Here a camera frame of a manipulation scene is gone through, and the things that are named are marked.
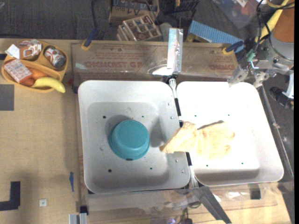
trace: can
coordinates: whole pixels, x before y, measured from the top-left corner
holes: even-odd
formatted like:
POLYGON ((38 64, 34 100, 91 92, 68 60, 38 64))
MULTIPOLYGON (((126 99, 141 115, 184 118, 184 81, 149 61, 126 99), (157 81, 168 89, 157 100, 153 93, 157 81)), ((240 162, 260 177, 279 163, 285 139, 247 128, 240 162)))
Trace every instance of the can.
POLYGON ((55 68, 61 68, 66 62, 66 57, 52 46, 45 50, 44 55, 55 68))

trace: wooden surface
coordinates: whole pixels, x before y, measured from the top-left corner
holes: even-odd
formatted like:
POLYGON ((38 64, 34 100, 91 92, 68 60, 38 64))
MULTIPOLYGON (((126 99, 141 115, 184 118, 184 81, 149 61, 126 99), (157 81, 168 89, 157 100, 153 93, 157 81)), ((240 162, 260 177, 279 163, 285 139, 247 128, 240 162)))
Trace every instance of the wooden surface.
MULTIPOLYGON (((15 39, 0 39, 4 53, 15 39)), ((72 40, 45 40, 59 46, 71 57, 72 40)), ((0 223, 65 224, 68 215, 76 213, 81 203, 77 95, 67 85, 71 65, 64 77, 66 93, 40 94, 14 88, 14 111, 0 111, 0 202, 9 200, 10 182, 21 182, 21 205, 18 210, 0 211, 0 223), (74 173, 74 192, 69 176, 74 173), (39 199, 48 205, 39 207, 39 199)), ((8 82, 0 76, 0 84, 8 82)), ((289 224, 282 195, 274 192, 276 205, 226 211, 233 223, 289 224)), ((221 224, 211 221, 209 213, 190 215, 193 223, 221 224)), ((138 224, 140 221, 114 222, 138 224)))

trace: orange tray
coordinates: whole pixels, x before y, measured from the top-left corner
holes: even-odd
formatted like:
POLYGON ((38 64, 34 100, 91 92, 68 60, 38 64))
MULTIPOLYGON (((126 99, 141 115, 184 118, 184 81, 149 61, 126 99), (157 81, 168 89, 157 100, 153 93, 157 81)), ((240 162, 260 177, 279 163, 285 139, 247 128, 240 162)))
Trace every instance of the orange tray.
MULTIPOLYGON (((44 73, 46 73, 49 77, 55 78, 59 81, 62 81, 64 74, 66 72, 66 69, 68 67, 68 63, 69 63, 69 58, 66 55, 66 53, 60 49, 57 46, 54 46, 52 44, 46 43, 46 42, 42 42, 39 41, 42 44, 42 51, 40 52, 40 54, 38 55, 37 58, 35 58, 34 60, 25 60, 25 59, 21 59, 22 63, 27 66, 27 67, 31 67, 37 70, 40 70, 44 73), (66 62, 65 64, 61 67, 61 68, 55 68, 50 61, 44 56, 44 51, 49 47, 55 47, 57 50, 59 50, 65 57, 66 57, 66 62)), ((3 75, 3 77, 9 82, 12 83, 16 86, 31 90, 31 91, 36 91, 39 93, 48 93, 53 91, 53 88, 50 87, 36 87, 36 88, 32 88, 29 86, 25 86, 22 84, 17 83, 9 74, 6 70, 4 70, 4 65, 12 60, 15 60, 14 57, 11 57, 9 55, 6 56, 3 65, 1 67, 1 73, 3 75)))

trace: banana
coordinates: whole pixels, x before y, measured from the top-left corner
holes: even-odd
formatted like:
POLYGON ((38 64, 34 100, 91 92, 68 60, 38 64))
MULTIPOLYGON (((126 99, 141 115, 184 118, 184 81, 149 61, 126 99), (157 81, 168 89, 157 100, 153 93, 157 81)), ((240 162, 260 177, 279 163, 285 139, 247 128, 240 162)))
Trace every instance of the banana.
POLYGON ((34 84, 31 87, 51 87, 61 93, 65 93, 64 84, 52 77, 39 78, 34 82, 34 84))

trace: teal bowl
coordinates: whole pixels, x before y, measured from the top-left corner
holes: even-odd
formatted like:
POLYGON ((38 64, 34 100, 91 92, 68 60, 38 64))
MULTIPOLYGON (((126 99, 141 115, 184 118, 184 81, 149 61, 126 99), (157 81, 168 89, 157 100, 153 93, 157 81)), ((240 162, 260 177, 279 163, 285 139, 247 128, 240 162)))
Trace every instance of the teal bowl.
POLYGON ((117 124, 108 139, 112 151, 128 161, 142 158, 150 147, 150 135, 146 127, 131 119, 117 124))

